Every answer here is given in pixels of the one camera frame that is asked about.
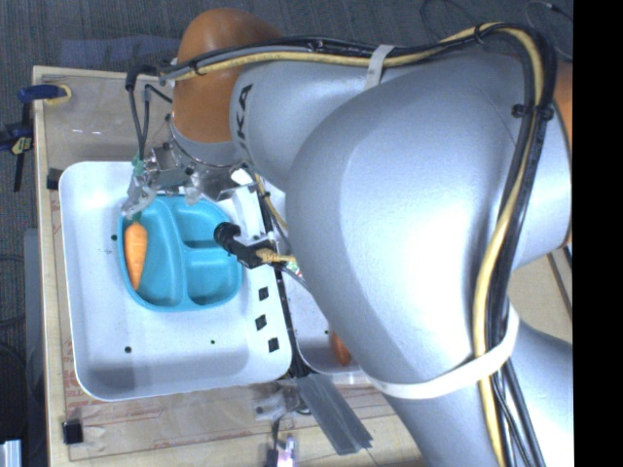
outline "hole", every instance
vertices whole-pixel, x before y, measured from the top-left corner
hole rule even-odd
[[[269,340],[269,353],[277,351],[279,349],[279,339],[272,338]]]
[[[266,327],[266,315],[259,316],[255,319],[255,327],[258,331]]]

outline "blue divided plate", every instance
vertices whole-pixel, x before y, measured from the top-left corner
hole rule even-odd
[[[124,254],[124,231],[131,221],[120,217],[118,251],[132,298],[158,311],[203,309],[233,298],[242,283],[242,266],[213,238],[214,229],[226,221],[227,215],[206,200],[189,206],[180,196],[156,197],[140,217],[147,229],[147,257],[134,291]]]

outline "orange carrot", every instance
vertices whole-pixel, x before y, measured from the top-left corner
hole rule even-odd
[[[140,277],[145,266],[147,254],[147,229],[137,221],[132,222],[124,232],[124,255],[128,268],[129,281],[134,290],[138,289]]]
[[[331,347],[340,365],[345,367],[350,363],[350,351],[334,331],[331,331]]]

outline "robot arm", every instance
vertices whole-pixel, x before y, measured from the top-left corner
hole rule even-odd
[[[485,32],[472,34],[482,40]],[[504,297],[512,269],[565,244],[570,234],[565,126],[553,111],[543,120],[547,98],[521,107],[534,97],[524,84],[537,97],[551,96],[551,57],[532,59],[540,70],[527,78],[509,56],[445,54],[388,68],[379,85],[364,90],[365,67],[299,60],[295,41],[263,47],[256,53],[297,58],[251,64],[240,49],[227,49],[235,64],[249,64],[237,72],[231,95],[226,90],[231,103],[221,114],[229,118],[231,141],[211,135],[209,126],[198,131],[203,140],[182,135],[183,124],[200,124],[191,122],[190,110],[182,119],[174,104],[175,164],[166,166],[165,155],[155,153],[130,190],[172,191],[182,182],[197,190],[194,198],[215,199],[227,194],[231,172],[244,162],[286,193],[293,253],[368,376],[398,386],[424,382],[479,356],[479,300]],[[414,54],[424,59],[439,49]],[[204,63],[213,67],[210,60]],[[201,67],[195,62],[188,74]],[[176,171],[170,180],[167,167]],[[146,199],[128,193],[131,214]],[[497,306],[497,318],[505,320],[512,307]],[[484,352],[503,329],[481,341]],[[483,376],[480,384],[434,398],[389,393],[387,399],[430,465],[542,465],[543,459],[570,465],[571,354],[570,345],[521,324],[503,378]],[[508,386],[502,393],[521,392],[500,398],[496,378]],[[510,418],[500,418],[504,412]],[[522,424],[527,418],[531,425]],[[523,432],[505,429],[517,425]]]

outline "gray carpet floor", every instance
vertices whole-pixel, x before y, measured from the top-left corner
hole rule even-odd
[[[19,120],[16,93],[29,85],[33,65],[126,71],[137,61],[172,58],[192,18],[215,7],[246,10],[285,35],[400,45],[510,21],[535,26],[562,60],[573,54],[573,0],[0,0],[0,122]],[[37,227],[32,153],[19,193],[15,164],[13,155],[0,153],[0,443],[24,436],[30,388],[23,235]]]

